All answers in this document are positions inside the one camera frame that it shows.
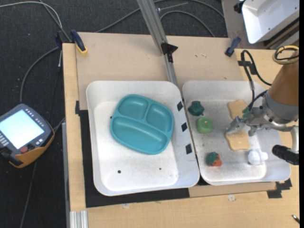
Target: handheld controller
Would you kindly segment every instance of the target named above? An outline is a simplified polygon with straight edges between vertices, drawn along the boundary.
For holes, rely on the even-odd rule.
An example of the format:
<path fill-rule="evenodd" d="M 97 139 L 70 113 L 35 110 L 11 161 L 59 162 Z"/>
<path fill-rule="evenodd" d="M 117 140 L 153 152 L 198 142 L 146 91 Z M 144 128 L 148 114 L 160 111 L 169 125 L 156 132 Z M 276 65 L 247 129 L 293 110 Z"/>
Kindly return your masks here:
<path fill-rule="evenodd" d="M 49 123 L 25 104 L 0 116 L 0 154 L 16 168 L 35 161 L 54 137 Z"/>

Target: controller screen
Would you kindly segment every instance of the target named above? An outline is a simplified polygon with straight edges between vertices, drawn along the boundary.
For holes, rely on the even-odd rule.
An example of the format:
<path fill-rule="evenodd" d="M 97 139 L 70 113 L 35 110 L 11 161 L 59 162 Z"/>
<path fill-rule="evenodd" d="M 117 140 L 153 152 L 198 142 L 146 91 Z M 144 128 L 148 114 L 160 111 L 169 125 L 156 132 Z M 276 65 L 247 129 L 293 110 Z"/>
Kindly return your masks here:
<path fill-rule="evenodd" d="M 44 130 L 24 110 L 1 121 L 0 131 L 17 149 L 44 133 Z"/>

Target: blue divided plate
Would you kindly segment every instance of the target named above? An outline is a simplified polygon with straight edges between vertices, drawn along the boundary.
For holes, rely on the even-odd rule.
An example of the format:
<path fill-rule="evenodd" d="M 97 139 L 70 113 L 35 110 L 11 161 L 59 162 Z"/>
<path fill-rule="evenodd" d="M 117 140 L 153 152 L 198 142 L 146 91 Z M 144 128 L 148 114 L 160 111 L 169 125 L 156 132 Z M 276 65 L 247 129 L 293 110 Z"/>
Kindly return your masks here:
<path fill-rule="evenodd" d="M 111 134 L 122 145 L 145 154 L 158 154 L 169 144 L 174 126 L 172 112 L 140 95 L 127 95 L 111 119 Z"/>

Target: gray carpet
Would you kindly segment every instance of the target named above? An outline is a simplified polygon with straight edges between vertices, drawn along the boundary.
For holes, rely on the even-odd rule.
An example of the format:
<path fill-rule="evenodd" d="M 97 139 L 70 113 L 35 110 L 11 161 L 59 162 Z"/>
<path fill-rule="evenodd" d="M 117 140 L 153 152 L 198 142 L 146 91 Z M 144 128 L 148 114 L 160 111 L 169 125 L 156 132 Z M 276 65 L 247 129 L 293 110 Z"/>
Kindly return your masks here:
<path fill-rule="evenodd" d="M 20 1 L 0 0 L 0 5 Z M 59 14 L 64 30 L 94 32 L 138 8 L 136 0 L 42 0 Z M 221 13 L 220 0 L 200 0 Z M 160 15 L 182 10 L 197 16 L 216 37 L 227 37 L 224 19 L 210 7 L 189 0 L 157 3 Z M 167 35 L 211 37 L 193 17 L 171 13 L 162 19 Z M 22 4 L 0 8 L 0 115 L 19 104 L 22 80 L 29 67 L 56 47 L 57 24 L 43 6 Z M 112 26 L 104 33 L 148 34 L 140 12 Z M 33 67 L 25 82 L 23 103 L 33 107 L 54 127 L 64 117 L 62 71 L 58 71 L 59 50 Z M 0 227 L 20 227 L 34 163 L 16 169 L 0 158 Z M 61 129 L 48 150 L 39 158 L 33 179 L 24 228 L 61 228 L 66 225 Z"/>

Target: blue clamp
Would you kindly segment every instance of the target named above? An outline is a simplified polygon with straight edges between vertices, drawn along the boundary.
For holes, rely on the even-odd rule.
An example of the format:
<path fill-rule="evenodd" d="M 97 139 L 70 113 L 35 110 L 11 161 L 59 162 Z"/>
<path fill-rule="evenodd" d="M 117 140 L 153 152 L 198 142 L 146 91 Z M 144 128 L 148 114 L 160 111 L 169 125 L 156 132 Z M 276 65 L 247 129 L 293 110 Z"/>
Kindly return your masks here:
<path fill-rule="evenodd" d="M 76 30 L 71 30 L 71 36 L 73 37 L 73 40 L 76 42 L 76 48 L 81 54 L 87 53 L 87 48 L 85 47 L 84 43 L 82 42 L 82 39 L 76 32 Z"/>
<path fill-rule="evenodd" d="M 228 49 L 226 50 L 225 54 L 230 57 L 232 56 L 232 54 L 234 53 L 234 49 L 237 47 L 237 45 L 240 43 L 241 38 L 240 37 L 235 37 L 234 40 L 231 43 L 231 46 L 228 47 Z"/>

